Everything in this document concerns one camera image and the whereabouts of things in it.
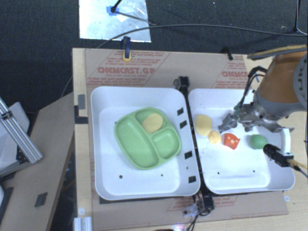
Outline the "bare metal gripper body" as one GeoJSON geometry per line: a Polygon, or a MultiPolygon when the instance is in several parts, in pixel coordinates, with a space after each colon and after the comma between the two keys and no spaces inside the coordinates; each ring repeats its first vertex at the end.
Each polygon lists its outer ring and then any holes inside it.
{"type": "Polygon", "coordinates": [[[251,122],[255,127],[264,127],[270,132],[280,132],[283,129],[288,129],[290,132],[294,130],[293,127],[282,127],[278,124],[281,118],[273,116],[266,112],[259,103],[244,104],[238,114],[238,122],[244,126],[244,123],[251,122]]]}

